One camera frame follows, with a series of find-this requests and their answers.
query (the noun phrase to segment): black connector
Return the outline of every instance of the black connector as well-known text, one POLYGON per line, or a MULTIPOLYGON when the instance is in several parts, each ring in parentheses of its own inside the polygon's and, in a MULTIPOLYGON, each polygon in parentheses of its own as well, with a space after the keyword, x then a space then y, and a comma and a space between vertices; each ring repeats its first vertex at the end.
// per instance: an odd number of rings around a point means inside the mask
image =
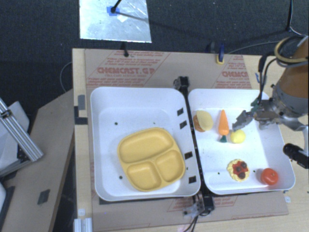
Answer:
POLYGON ((293 144, 286 144, 283 147, 283 152, 292 160, 297 161, 297 164, 302 166, 305 169, 309 168, 309 159, 308 156, 305 156, 302 153, 303 149, 293 145, 293 144))

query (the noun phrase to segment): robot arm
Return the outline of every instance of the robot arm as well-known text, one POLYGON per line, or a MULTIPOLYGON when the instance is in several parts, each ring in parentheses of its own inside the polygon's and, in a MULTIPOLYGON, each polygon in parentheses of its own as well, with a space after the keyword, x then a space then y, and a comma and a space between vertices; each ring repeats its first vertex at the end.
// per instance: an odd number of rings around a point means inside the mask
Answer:
POLYGON ((292 58, 284 57, 282 47, 295 40, 291 37, 280 41, 275 47, 275 56, 279 65, 285 67, 280 80, 273 86, 272 97, 262 100, 262 91, 265 85, 266 72, 262 76, 266 56, 259 63, 260 95, 251 104, 251 111, 243 111, 233 124, 233 130, 243 128, 253 119, 259 122, 260 129, 266 129, 269 124, 284 124, 294 131, 302 131, 305 138, 304 149, 292 144, 286 144, 283 151, 289 158, 297 161, 299 165, 308 168, 308 125, 299 122, 298 118, 308 114, 308 37, 301 40, 292 58))

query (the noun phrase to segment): orange carrot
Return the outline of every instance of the orange carrot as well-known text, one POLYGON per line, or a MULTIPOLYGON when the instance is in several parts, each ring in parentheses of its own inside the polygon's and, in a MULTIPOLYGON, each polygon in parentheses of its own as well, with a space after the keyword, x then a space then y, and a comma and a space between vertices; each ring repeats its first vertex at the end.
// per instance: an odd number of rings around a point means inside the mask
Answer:
POLYGON ((226 117, 226 113, 224 110, 221 111, 220 122, 219 122, 219 134, 222 136, 226 136, 229 133, 228 121, 226 117))

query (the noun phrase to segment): toy tomato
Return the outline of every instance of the toy tomato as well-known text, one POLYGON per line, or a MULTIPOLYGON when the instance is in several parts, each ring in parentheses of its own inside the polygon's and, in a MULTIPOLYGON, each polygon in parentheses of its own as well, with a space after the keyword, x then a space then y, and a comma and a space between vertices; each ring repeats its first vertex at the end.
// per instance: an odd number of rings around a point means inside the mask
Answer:
POLYGON ((278 182, 279 176, 278 173, 271 169, 265 168, 261 174, 261 181, 268 185, 274 185, 278 182))

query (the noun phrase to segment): dark floor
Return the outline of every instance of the dark floor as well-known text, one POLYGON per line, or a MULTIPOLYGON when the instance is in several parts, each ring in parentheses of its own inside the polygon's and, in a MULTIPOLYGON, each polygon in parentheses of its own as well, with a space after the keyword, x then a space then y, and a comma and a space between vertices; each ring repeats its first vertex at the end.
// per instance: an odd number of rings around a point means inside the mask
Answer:
MULTIPOLYGON (((204 52, 214 41, 225 52, 294 35, 285 31, 290 0, 147 0, 152 43, 128 43, 131 50, 204 52)), ((292 26, 308 35, 309 0, 294 0, 292 26)), ((79 38, 79 0, 0 0, 0 97, 20 101, 27 114, 63 93, 59 75, 72 48, 119 49, 121 42, 79 38)), ((240 50, 261 55, 267 44, 240 50)), ((72 88, 71 68, 63 85, 72 88)), ((71 231, 74 164, 55 231, 71 231)))

